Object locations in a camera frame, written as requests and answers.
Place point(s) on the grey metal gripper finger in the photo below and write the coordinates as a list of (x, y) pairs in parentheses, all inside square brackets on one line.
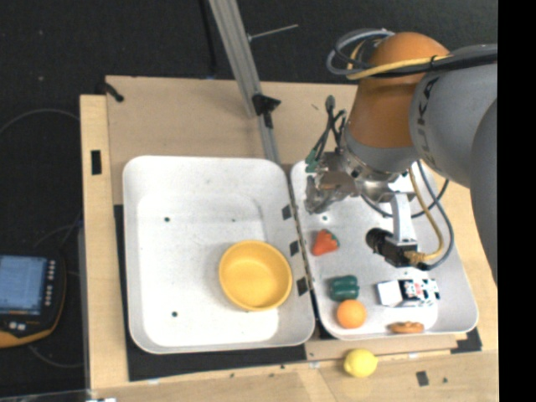
[(310, 197), (333, 195)]

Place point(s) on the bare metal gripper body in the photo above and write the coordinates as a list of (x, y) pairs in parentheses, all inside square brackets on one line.
[(349, 179)]

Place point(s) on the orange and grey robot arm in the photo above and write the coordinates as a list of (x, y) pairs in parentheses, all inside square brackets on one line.
[(419, 111)]

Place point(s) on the thin black and white rod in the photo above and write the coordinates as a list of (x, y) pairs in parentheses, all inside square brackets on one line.
[(302, 241)]

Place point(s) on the orange carrot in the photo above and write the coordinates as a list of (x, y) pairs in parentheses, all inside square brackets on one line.
[(323, 243)]

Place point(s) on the white plastic tray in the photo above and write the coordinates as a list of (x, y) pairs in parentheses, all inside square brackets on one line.
[(377, 274), (201, 245)]

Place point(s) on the green bell pepper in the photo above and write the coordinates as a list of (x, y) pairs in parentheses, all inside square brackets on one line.
[(344, 288)]

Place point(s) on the yellow bowl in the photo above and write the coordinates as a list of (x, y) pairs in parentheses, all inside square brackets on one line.
[(254, 275)]

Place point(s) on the orange fruit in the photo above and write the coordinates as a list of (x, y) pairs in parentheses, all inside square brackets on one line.
[(352, 314)]

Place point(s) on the white and black carton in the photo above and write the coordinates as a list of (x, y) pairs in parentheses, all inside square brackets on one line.
[(408, 292)]

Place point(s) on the brown biscuit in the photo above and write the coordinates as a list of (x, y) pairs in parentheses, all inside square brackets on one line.
[(407, 328)]

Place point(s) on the pale wood board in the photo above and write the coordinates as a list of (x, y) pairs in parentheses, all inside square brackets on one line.
[(176, 120)]

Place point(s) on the yellow lemon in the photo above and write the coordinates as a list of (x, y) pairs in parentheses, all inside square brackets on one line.
[(360, 363)]

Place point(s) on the black cylinder on white bracket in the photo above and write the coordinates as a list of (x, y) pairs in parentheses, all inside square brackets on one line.
[(393, 237)]

